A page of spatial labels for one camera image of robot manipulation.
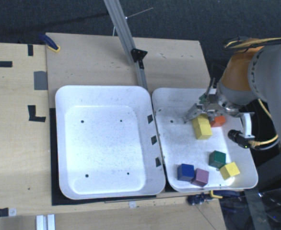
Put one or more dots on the black cylinder on white bracket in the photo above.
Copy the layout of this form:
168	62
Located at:
247	126

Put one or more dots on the white plastic tray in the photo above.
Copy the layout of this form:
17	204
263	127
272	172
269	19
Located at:
179	140
102	147

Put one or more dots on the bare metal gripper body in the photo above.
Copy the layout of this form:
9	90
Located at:
223	106

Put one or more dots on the large yellow cube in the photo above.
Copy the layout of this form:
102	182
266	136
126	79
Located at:
202	129

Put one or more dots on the pale wood board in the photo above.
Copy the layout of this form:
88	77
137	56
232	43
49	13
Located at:
95	63

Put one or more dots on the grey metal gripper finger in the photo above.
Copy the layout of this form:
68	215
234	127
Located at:
212	118
192	112

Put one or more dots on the purple cube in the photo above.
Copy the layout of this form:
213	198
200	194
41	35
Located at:
200	177

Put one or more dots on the green cube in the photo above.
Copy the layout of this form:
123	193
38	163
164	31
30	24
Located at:
217	159

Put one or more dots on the small yellow cube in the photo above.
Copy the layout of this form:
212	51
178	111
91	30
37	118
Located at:
229	170

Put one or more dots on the blue cube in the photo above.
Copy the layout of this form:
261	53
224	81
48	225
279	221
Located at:
185	172

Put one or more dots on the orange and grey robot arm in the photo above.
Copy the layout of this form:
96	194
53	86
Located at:
262	75

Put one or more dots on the orange cube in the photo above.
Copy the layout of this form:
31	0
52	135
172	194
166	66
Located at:
218	121

